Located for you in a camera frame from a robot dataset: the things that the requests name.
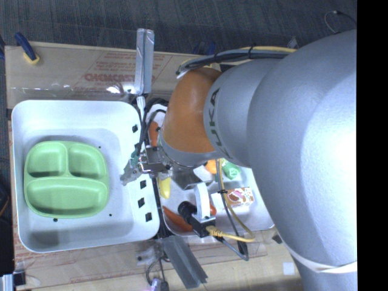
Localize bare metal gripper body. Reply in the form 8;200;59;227
139;145;215;191

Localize yellow banana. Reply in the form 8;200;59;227
158;176;172;200

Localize orange carrot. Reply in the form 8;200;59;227
148;121;161;148

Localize green divided plate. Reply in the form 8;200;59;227
23;140;110;219

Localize green packet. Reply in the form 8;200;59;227
222;160;243;181

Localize white plastic tray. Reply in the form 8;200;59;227
11;99;161;253
144;109;276;238

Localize white and orange carton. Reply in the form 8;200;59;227
211;187;255;209

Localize brown cardboard board red print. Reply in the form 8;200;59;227
4;41;273;288

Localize black cylinder on white bracket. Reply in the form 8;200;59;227
178;182;217;238

